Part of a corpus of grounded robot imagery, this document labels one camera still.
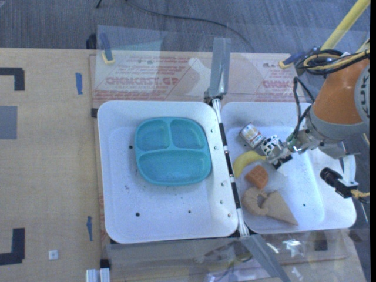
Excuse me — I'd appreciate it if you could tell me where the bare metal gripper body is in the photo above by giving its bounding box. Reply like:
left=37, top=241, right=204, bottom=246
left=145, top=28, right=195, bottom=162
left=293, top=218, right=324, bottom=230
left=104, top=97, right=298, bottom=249
left=286, top=128, right=323, bottom=155

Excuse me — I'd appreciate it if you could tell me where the black and white cow-print carton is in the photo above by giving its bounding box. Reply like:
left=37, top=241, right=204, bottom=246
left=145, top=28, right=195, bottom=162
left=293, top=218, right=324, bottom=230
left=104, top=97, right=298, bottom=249
left=260, top=134, right=284, bottom=159

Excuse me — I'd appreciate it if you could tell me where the orange waffle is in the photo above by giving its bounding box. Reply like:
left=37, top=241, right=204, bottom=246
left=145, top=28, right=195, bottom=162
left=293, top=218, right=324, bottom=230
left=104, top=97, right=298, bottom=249
left=244, top=164, right=270, bottom=189

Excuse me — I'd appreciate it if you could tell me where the yellow banana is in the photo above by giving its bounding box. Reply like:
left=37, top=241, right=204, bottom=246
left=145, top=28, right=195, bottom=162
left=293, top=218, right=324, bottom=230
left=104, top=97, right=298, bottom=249
left=232, top=150, right=267, bottom=179

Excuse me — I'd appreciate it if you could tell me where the small white labelled can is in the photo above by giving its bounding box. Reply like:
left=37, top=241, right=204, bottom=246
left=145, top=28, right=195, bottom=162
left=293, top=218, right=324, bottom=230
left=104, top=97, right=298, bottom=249
left=239, top=123, right=266, bottom=149

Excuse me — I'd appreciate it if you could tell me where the white plastic tray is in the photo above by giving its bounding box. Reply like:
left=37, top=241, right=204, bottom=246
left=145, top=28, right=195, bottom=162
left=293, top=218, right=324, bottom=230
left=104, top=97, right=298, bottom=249
left=220, top=101, right=358, bottom=236
left=96, top=100, right=240, bottom=244

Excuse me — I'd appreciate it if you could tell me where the tan pizza slice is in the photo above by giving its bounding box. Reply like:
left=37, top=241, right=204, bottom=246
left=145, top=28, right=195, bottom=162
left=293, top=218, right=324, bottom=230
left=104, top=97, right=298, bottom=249
left=261, top=190, right=299, bottom=227

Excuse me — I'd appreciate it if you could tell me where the tan croissant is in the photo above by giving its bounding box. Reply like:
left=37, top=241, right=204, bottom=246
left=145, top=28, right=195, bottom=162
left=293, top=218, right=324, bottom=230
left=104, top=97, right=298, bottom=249
left=241, top=186, right=270, bottom=217

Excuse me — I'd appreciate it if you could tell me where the blue divided plate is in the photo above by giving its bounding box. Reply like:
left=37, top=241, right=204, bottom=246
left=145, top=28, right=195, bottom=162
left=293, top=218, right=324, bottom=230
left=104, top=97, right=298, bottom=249
left=134, top=116, right=213, bottom=187

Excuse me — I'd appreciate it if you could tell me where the brown cardboard board red print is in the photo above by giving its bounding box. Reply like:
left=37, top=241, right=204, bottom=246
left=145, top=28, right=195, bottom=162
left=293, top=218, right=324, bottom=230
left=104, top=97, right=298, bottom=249
left=89, top=53, right=351, bottom=261

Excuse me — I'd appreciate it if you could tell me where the black cylinder on white bracket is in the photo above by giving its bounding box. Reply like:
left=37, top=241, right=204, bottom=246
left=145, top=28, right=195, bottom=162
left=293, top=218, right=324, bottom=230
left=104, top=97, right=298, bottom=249
left=320, top=153, right=360, bottom=199

